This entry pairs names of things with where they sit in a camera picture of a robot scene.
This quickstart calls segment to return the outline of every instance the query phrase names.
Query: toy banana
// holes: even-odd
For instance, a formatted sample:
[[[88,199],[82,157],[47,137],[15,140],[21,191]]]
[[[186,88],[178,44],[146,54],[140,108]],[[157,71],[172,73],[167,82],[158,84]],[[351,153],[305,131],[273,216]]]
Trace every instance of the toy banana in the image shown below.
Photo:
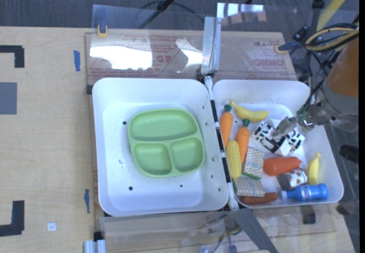
[[[238,106],[235,102],[231,102],[230,105],[234,107],[236,114],[241,119],[249,119],[251,122],[258,122],[264,120],[269,115],[269,111],[261,110],[261,111],[252,111],[245,107]]]
[[[307,167],[308,184],[318,184],[318,172],[319,172],[319,157],[320,153],[316,153],[313,160],[311,160]]]

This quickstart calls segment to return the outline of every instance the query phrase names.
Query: white square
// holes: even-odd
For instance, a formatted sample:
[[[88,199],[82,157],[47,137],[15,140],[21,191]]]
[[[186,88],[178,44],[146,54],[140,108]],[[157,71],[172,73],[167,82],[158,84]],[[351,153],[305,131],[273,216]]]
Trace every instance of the white square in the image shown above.
[[[49,222],[47,223],[48,232],[57,230],[57,222]]]

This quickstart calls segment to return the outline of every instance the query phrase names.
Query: green plate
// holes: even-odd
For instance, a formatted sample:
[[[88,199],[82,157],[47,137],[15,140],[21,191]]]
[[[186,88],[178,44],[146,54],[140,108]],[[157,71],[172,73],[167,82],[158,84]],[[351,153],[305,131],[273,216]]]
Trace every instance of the green plate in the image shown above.
[[[185,109],[137,113],[128,124],[128,137],[137,167],[151,177],[191,173],[205,161],[199,125]]]

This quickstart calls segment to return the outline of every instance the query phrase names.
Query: toy water bottle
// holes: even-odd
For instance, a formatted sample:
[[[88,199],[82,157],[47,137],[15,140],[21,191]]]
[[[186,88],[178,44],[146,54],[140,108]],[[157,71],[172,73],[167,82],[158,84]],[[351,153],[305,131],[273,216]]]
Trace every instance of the toy water bottle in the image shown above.
[[[313,199],[326,199],[329,192],[326,184],[317,185],[300,185],[293,190],[282,190],[281,197],[283,200],[293,198],[299,201],[310,201]]]

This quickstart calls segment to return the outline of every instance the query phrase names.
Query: wooden surface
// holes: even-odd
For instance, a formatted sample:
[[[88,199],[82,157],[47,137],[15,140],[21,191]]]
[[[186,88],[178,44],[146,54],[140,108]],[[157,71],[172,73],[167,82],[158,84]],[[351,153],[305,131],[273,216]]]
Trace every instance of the wooden surface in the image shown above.
[[[0,252],[82,252],[83,242],[93,238],[85,61],[85,34],[90,31],[0,27],[0,45],[25,49],[25,68],[14,68],[13,54],[0,54],[0,81],[18,83],[17,114],[0,115],[0,225],[11,222],[12,201],[25,201],[25,229],[21,235],[0,237]],[[80,53],[80,71],[75,69],[74,51]],[[84,200],[86,189],[90,213]],[[354,252],[343,217],[334,209],[330,217],[334,228],[330,232],[272,241],[279,252]],[[47,231],[49,222],[57,222],[55,231]],[[275,230],[273,223],[267,227]],[[242,242],[239,249],[257,250],[251,241]]]

